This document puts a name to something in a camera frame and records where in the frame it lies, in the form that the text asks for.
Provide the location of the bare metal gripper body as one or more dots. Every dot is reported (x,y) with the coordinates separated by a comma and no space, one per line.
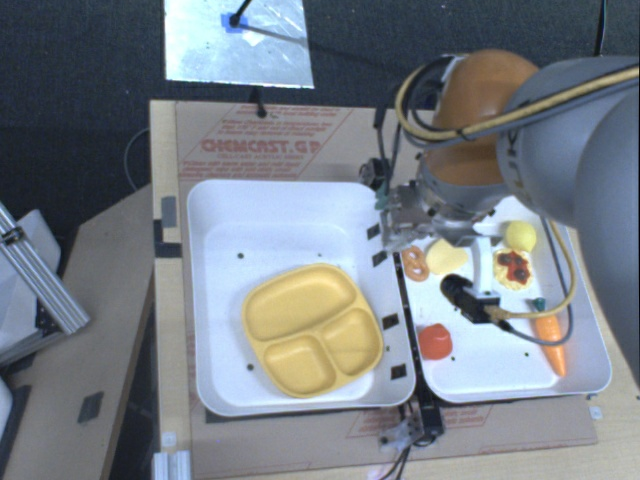
(407,213)

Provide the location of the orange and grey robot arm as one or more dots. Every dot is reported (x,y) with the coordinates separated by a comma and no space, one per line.
(560,168)

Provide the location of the brown toy pretzel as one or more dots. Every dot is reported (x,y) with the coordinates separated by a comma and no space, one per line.
(415,268)

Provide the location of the pale yellow heart-shaped toy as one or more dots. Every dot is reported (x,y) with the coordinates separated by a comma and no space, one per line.
(445,258)

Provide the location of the thin black and white rod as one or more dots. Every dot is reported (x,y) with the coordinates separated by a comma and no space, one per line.
(407,318)

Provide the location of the yellow toy lemon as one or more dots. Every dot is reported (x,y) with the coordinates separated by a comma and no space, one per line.
(521,235)

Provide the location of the toy spaghetti with meatballs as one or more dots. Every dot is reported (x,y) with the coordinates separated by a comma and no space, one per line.
(512,270)

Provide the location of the white plastic tray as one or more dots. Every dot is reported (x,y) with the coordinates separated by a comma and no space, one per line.
(280,218)
(490,358)

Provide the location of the red toy cup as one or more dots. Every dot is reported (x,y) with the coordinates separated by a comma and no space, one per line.
(435,342)

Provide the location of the brown cardboard board red print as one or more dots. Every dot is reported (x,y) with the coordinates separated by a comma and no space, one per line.
(280,138)

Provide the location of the yellow divided plate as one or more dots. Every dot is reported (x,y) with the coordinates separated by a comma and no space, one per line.
(310,328)

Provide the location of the orange toy carrot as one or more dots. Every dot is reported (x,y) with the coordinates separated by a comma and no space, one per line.
(550,338)

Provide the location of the black cylinder on white bracket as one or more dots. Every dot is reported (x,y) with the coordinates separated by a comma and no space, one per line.
(467,298)

